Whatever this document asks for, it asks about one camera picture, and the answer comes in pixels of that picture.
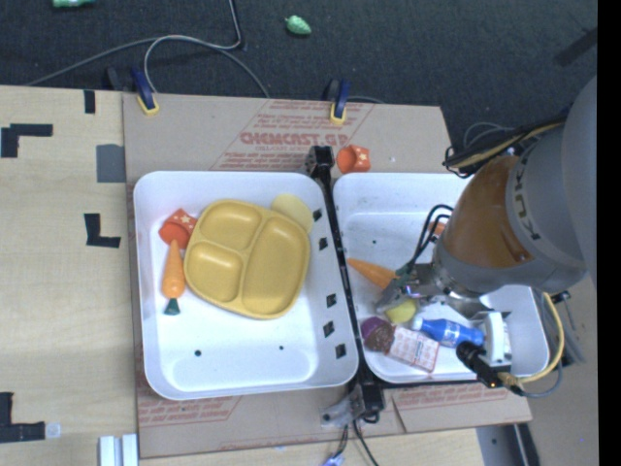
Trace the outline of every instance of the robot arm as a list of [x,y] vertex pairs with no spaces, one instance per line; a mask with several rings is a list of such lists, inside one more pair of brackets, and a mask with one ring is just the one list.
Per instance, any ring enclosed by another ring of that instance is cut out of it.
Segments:
[[376,307],[402,294],[478,297],[506,284],[556,293],[591,274],[597,288],[597,78],[565,123],[520,157],[487,162],[462,193],[430,264],[414,264]]

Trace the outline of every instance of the yellow divided plate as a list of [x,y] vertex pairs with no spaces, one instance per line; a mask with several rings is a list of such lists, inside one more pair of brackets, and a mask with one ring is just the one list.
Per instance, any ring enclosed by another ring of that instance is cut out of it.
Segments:
[[219,200],[199,217],[183,269],[199,297],[244,316],[271,319],[295,303],[311,256],[309,235],[289,217]]

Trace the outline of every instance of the toy carrot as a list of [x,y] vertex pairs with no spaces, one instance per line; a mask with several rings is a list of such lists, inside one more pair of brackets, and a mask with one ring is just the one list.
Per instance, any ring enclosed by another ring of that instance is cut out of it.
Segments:
[[350,257],[347,260],[347,264],[380,288],[386,288],[390,281],[396,278],[395,272],[391,269],[378,266],[371,262]]
[[185,274],[183,273],[183,259],[179,243],[177,240],[171,242],[164,266],[164,276],[162,277],[162,293],[169,299],[166,314],[178,314],[179,305],[177,299],[185,291]]

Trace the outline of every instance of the wooden table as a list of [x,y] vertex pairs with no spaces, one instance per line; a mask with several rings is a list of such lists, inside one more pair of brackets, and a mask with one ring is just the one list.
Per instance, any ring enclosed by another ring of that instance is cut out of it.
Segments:
[[[98,438],[137,432],[126,189],[98,183],[96,148],[123,145],[121,94],[0,86],[0,126],[49,123],[0,158],[0,391],[13,422],[58,422],[61,436],[0,444],[1,464],[97,464]],[[88,247],[84,214],[118,248]],[[483,464],[474,429],[367,440],[381,465]],[[142,460],[146,465],[320,465],[335,444]],[[357,440],[346,464],[370,464]]]

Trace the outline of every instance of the dark carpet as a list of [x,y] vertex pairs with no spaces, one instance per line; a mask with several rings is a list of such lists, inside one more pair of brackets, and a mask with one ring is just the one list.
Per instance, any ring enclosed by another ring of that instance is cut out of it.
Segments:
[[[104,50],[187,35],[219,45],[236,35],[227,0],[1,0],[0,83],[26,84]],[[232,51],[274,98],[319,99],[332,79],[351,95],[438,105],[460,147],[475,122],[516,126],[556,115],[597,74],[598,0],[235,0],[244,46]],[[297,15],[306,38],[286,32]],[[147,45],[120,51],[41,86],[104,88],[113,67],[131,88]],[[214,50],[165,42],[149,71],[159,91],[263,96]]]

